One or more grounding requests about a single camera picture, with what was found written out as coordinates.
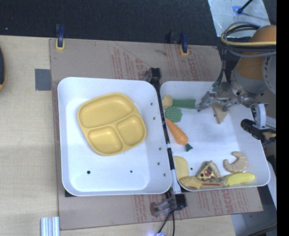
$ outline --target wooden surface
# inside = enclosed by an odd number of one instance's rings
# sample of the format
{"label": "wooden surface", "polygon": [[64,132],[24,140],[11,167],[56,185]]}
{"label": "wooden surface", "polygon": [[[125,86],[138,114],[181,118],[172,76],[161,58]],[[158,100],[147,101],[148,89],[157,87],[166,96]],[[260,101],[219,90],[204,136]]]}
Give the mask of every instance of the wooden surface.
{"label": "wooden surface", "polygon": [[[7,81],[0,91],[0,235],[39,236],[58,216],[51,91],[35,90],[35,69],[50,69],[49,39],[0,36]],[[161,222],[61,231],[61,236],[153,236]],[[163,229],[172,234],[172,221]],[[175,221],[175,235],[235,235],[230,216]]]}

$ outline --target toy carrot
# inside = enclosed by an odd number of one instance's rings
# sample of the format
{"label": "toy carrot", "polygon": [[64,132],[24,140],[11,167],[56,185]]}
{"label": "toy carrot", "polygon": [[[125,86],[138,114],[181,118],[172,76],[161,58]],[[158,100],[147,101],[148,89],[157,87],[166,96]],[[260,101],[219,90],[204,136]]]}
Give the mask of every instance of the toy carrot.
{"label": "toy carrot", "polygon": [[192,149],[192,147],[188,144],[188,137],[187,135],[175,124],[173,123],[170,119],[167,117],[165,118],[166,124],[174,136],[176,142],[178,142],[181,145],[186,145],[186,151],[189,151]]}

